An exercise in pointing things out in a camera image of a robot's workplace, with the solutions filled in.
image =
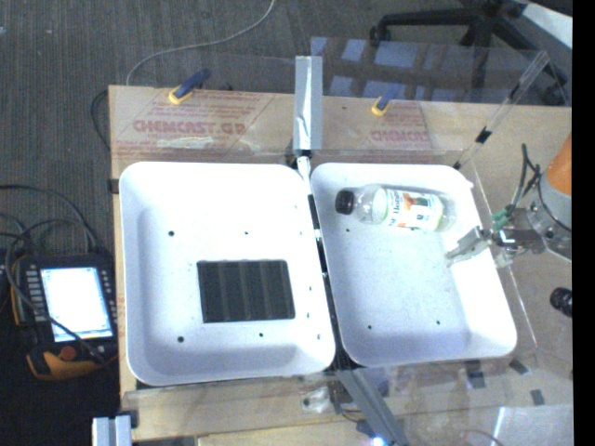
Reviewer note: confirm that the black ribbed rectangular pad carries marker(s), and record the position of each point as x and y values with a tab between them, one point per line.
246	291

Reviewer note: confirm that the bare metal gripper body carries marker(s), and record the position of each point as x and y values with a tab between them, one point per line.
534	239

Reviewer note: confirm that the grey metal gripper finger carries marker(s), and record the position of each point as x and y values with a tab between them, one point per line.
467	253
475	237

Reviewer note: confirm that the brown cardboard board red print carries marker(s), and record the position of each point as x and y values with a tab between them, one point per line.
139	147

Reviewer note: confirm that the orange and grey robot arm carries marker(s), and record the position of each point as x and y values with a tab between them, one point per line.
560	181

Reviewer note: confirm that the clear plastic bottle black cap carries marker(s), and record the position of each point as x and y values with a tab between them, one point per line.
404	208

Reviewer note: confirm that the black office chair base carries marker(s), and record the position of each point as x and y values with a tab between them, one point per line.
483	17

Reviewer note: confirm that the white plastic tray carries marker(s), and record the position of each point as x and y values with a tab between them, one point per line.
400	286
223	202

